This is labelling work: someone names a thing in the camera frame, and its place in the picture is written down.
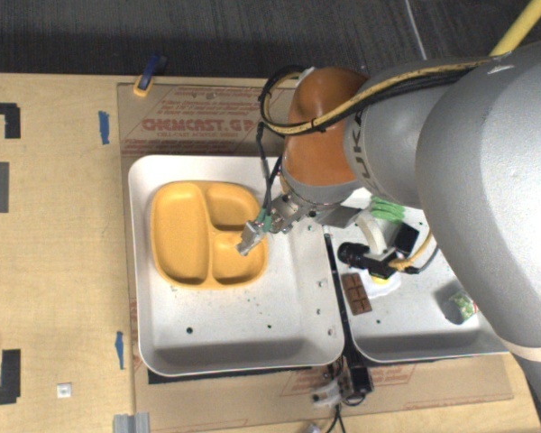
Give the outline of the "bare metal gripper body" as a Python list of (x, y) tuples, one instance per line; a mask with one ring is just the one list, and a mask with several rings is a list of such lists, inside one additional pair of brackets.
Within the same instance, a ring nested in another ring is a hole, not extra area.
[(294, 225), (317, 211), (317, 204), (313, 204), (295, 193), (286, 193), (277, 196), (270, 204), (271, 234), (287, 234)]

